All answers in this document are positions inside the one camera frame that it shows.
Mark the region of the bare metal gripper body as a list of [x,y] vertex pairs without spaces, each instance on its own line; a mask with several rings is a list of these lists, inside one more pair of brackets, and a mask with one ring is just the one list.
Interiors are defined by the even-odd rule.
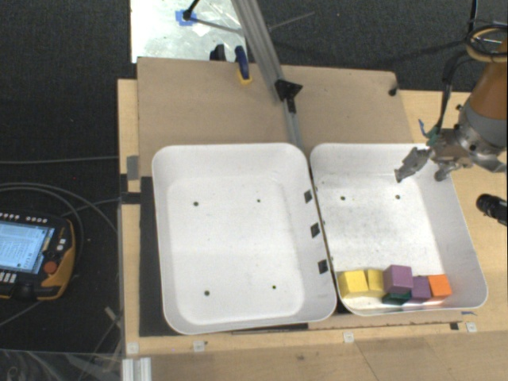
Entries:
[[429,138],[430,159],[437,165],[453,162],[457,169],[473,166],[489,172],[507,172],[507,166],[498,157],[505,150],[483,139],[473,128],[455,125],[442,129]]

